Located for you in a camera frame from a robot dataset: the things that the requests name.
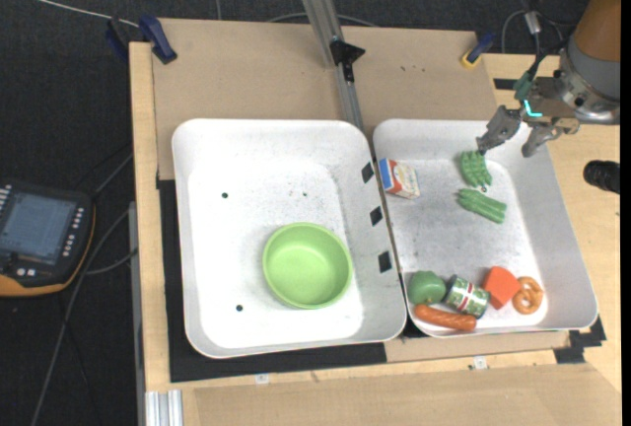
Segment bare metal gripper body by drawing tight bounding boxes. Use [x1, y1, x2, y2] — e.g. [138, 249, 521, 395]
[518, 61, 621, 134]

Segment green pea pods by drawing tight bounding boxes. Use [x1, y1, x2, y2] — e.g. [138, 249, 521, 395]
[458, 149, 494, 189]
[456, 187, 509, 225]

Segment red white blue carton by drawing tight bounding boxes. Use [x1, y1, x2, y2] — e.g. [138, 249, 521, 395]
[378, 158, 422, 201]

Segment white plastic tray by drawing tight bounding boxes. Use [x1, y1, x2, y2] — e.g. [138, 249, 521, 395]
[372, 117, 599, 339]
[171, 117, 408, 360]

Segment orange block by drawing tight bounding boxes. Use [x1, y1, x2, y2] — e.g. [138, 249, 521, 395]
[480, 265, 523, 311]

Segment brown pretzel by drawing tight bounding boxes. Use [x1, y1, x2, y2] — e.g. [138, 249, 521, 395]
[511, 275, 545, 316]

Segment green white red can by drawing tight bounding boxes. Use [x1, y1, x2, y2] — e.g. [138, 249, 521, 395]
[443, 275, 491, 320]

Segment green bell pepper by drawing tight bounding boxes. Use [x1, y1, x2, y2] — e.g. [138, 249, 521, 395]
[406, 269, 449, 307]

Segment orange sausage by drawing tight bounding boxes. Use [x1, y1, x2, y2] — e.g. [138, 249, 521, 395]
[413, 303, 478, 333]

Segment green bowl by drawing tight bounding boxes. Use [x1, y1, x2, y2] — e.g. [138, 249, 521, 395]
[261, 221, 355, 311]

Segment brown cardboard board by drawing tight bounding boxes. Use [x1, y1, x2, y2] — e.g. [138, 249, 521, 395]
[150, 17, 573, 364]

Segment black cylinder on white bracket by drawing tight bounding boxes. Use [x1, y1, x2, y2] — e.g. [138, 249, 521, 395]
[583, 159, 621, 196]

